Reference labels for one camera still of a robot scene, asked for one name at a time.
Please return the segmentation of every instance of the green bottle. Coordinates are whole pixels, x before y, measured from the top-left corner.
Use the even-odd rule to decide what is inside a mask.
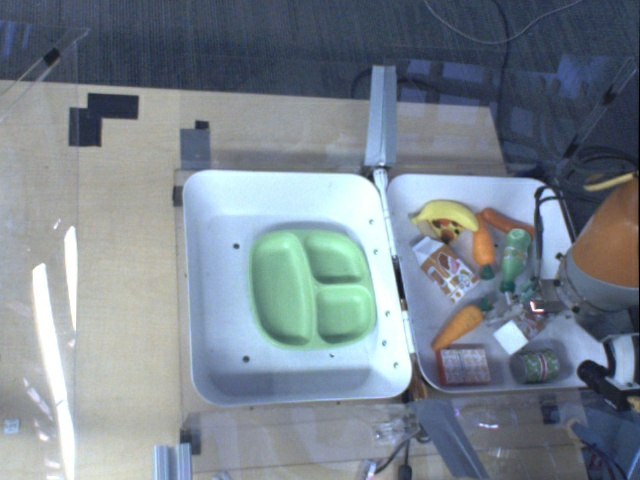
[[[516,290],[515,279],[527,266],[529,254],[527,250],[531,245],[531,236],[524,229],[512,229],[507,233],[507,245],[502,252],[502,293],[513,293]]]

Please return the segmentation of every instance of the clear plastic object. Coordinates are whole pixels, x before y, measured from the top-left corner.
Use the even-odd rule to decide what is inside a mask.
[[[0,477],[69,480],[78,152],[68,105],[86,30],[0,21],[0,34]],[[45,79],[64,83],[52,91]]]

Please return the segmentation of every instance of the toy carrot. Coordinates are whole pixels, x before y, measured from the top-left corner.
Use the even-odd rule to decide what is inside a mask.
[[[473,259],[480,265],[480,278],[493,279],[494,273],[491,264],[496,259],[493,239],[482,215],[477,214],[476,218],[478,219],[478,231],[473,233]]]
[[[500,231],[504,231],[505,233],[508,233],[512,229],[519,228],[524,229],[527,233],[529,233],[529,235],[531,235],[531,238],[533,238],[536,234],[533,226],[510,219],[509,217],[498,213],[493,208],[485,208],[480,212],[480,215],[487,222],[487,224],[491,224],[494,228],[499,229]]]
[[[448,347],[468,332],[472,331],[482,322],[482,310],[475,304],[469,304],[458,311],[449,323],[442,329],[431,345],[434,352]]]

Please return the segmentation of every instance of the white cable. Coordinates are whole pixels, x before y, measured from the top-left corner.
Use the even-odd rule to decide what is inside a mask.
[[[474,42],[480,43],[480,44],[486,44],[486,45],[494,46],[494,45],[498,45],[498,44],[509,43],[509,42],[513,41],[514,39],[517,39],[522,34],[524,34],[527,30],[529,30],[531,27],[533,27],[536,23],[538,23],[540,20],[543,20],[544,18],[547,18],[547,17],[551,16],[552,14],[556,14],[558,12],[570,9],[571,7],[574,7],[574,6],[584,2],[585,0],[576,0],[575,2],[571,2],[570,4],[567,4],[567,5],[564,5],[562,7],[558,7],[557,9],[554,9],[552,11],[546,12],[546,13],[542,14],[541,16],[538,16],[532,22],[530,22],[526,27],[524,27],[522,30],[520,30],[520,32],[518,32],[518,33],[516,33],[516,34],[514,34],[512,36],[509,36],[506,39],[499,39],[497,41],[487,41],[485,39],[479,39],[477,37],[470,36],[469,34],[465,34],[462,30],[460,30],[460,29],[454,27],[453,25],[451,25],[451,23],[446,21],[442,16],[440,16],[436,11],[434,11],[431,8],[431,6],[429,5],[429,2],[427,0],[423,0],[423,1],[424,1],[424,4],[427,6],[427,9],[429,10],[429,12],[433,15],[433,17],[436,18],[438,21],[440,21],[447,28],[453,30],[455,33],[461,35],[462,37],[465,37],[466,39],[469,39],[470,41],[474,41]]]

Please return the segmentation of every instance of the metal bar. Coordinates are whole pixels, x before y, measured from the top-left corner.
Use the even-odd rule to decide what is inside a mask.
[[[374,66],[371,71],[365,167],[391,167],[396,163],[397,91],[396,67]]]
[[[191,445],[156,446],[153,451],[154,480],[192,480]]]

